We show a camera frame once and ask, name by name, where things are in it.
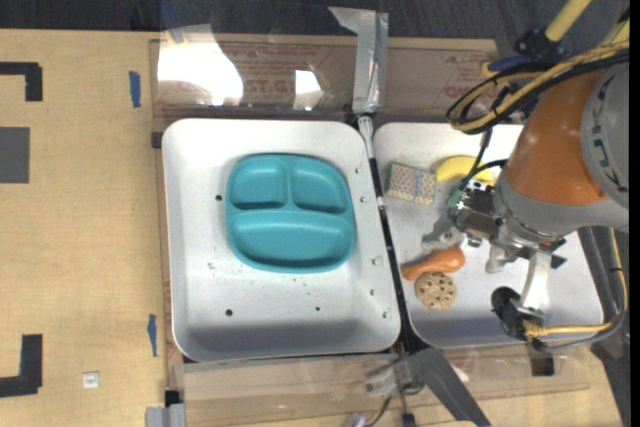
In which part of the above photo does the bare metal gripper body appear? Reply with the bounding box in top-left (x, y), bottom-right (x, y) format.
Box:
top-left (451, 186), bottom-right (568, 262)

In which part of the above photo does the orange toy drumstick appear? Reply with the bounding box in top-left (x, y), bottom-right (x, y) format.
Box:
top-left (400, 245), bottom-right (467, 282)

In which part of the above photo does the yellow banana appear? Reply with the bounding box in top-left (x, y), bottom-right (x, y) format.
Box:
top-left (434, 155), bottom-right (497, 184)

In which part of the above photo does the tan round biscuit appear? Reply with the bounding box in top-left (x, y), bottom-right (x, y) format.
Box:
top-left (413, 270), bottom-right (458, 312)

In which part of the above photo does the white plastic tray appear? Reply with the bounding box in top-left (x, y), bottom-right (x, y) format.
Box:
top-left (371, 121), bottom-right (606, 350)
top-left (160, 116), bottom-right (403, 363)

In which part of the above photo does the blue divided plate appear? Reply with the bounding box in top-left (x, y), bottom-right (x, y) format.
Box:
top-left (224, 152), bottom-right (358, 275)

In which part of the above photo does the black cylinder on white bracket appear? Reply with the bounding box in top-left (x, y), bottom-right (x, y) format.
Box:
top-left (490, 250), bottom-right (554, 342)

